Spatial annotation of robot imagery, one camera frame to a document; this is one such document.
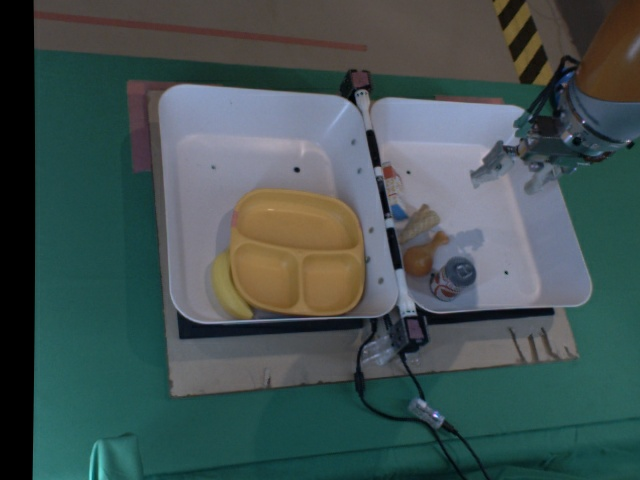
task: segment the banana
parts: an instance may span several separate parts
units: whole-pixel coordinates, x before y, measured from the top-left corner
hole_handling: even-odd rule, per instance
[[[211,267],[211,285],[222,308],[237,320],[251,320],[253,310],[238,293],[231,278],[229,249],[216,256]]]

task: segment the yellow divided plate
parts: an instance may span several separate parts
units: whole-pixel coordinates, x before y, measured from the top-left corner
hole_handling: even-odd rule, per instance
[[[229,252],[233,282],[255,308],[334,316],[362,297],[362,230],[339,199],[287,189],[249,192],[234,209]]]

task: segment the green table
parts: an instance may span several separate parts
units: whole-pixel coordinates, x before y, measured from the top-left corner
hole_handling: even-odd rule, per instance
[[[371,414],[351,383],[169,397],[153,182],[132,171],[127,81],[337,93],[343,75],[35,52],[34,478],[87,478],[94,444],[125,433],[137,438],[145,478],[453,478],[430,433]],[[374,83],[375,98],[523,107],[539,90],[375,73]],[[494,472],[637,478],[639,166],[625,151],[562,180],[594,285],[569,310],[579,360],[420,379]],[[367,387],[389,412],[415,395],[406,378]],[[458,442],[446,443],[473,468]]]

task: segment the can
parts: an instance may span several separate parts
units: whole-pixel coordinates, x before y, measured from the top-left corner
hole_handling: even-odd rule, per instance
[[[454,256],[431,277],[431,292],[440,300],[455,299],[476,280],[476,268],[462,256]]]

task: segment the floor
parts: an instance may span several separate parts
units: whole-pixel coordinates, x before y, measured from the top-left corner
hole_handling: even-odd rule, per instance
[[[616,0],[526,0],[552,68]],[[518,82],[492,0],[34,0],[38,49]]]

